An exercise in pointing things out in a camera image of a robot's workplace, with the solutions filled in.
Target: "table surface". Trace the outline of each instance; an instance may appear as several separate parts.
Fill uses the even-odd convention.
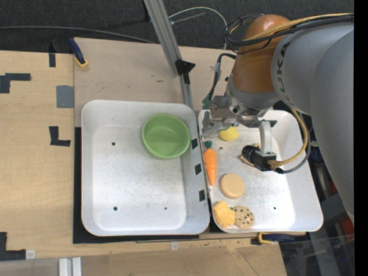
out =
[[[57,53],[56,66],[50,67],[48,53],[0,51],[0,75],[30,73],[32,77],[11,81],[10,93],[0,94],[0,231],[7,232],[6,248],[35,250],[36,258],[169,250],[169,241],[72,243],[74,128],[80,126],[83,105],[92,99],[182,102],[179,77],[171,74],[160,45],[76,41],[89,61],[85,69],[70,54]],[[198,111],[223,50],[180,50],[184,60],[196,64],[190,79],[194,110]],[[106,57],[110,64],[102,64]],[[232,59],[223,58],[223,75],[230,74],[232,65]],[[223,93],[225,84],[220,82],[216,91]],[[61,85],[74,86],[74,109],[56,106],[56,87]],[[60,140],[71,140],[69,147],[50,145],[50,126],[59,127]],[[179,246],[253,248],[250,238],[254,236],[204,232],[198,240],[180,241]],[[275,258],[282,259],[281,253]]]

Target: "yellow lemon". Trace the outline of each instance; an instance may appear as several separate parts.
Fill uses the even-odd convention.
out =
[[[234,126],[231,126],[230,128],[228,128],[226,130],[220,131],[220,133],[218,133],[218,135],[220,136],[221,139],[223,139],[225,141],[236,140],[239,137],[237,129]]]

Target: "green plate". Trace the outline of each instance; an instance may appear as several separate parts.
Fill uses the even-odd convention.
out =
[[[188,126],[171,114],[156,114],[142,127],[147,151],[158,159],[173,159],[187,151],[190,144]]]

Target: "white cable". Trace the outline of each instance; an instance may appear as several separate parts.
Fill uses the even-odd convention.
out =
[[[212,12],[215,12],[223,20],[225,28],[227,27],[228,23],[226,22],[226,19],[224,18],[224,16],[221,13],[219,13],[217,10],[214,10],[212,8],[205,7],[205,6],[198,6],[198,7],[192,7],[192,8],[184,9],[182,11],[179,11],[177,13],[174,13],[174,14],[170,15],[168,18],[173,18],[175,16],[178,16],[179,14],[182,14],[184,12],[188,12],[190,10],[195,10],[195,9],[207,9],[207,10],[210,10]]]

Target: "round beige cookie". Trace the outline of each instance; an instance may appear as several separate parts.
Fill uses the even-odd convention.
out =
[[[245,193],[246,184],[239,175],[229,173],[221,177],[220,190],[227,198],[235,199]]]
[[[254,224],[254,215],[247,206],[237,205],[232,208],[235,213],[235,225],[241,229],[249,229]]]

